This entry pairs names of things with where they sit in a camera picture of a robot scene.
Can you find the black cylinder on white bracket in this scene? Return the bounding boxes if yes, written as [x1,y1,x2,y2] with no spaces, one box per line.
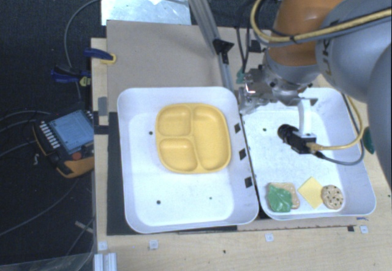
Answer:
[277,96,319,156]

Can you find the green lettuce leaf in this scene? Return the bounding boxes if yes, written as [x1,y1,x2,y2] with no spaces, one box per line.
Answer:
[268,186,292,213]

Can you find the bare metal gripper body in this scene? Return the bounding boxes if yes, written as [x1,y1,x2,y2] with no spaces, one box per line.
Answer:
[236,67,307,115]

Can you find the tan chocolate chip biscuit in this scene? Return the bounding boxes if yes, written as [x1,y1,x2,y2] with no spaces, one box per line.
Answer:
[320,185,344,211]

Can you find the tan bread slice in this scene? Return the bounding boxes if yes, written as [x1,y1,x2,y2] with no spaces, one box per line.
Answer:
[265,182,301,210]

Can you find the yellow divided plate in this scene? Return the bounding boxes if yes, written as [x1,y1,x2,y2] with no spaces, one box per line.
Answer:
[155,102,232,175]

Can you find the brown cardboard board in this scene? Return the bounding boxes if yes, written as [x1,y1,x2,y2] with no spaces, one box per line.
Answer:
[106,20,365,236]

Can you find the yellow cheese slice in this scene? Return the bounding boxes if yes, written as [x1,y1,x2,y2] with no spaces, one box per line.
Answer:
[297,176,325,210]

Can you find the white plastic tray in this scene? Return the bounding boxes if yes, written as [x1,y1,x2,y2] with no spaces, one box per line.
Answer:
[116,86,260,234]
[238,87,377,221]

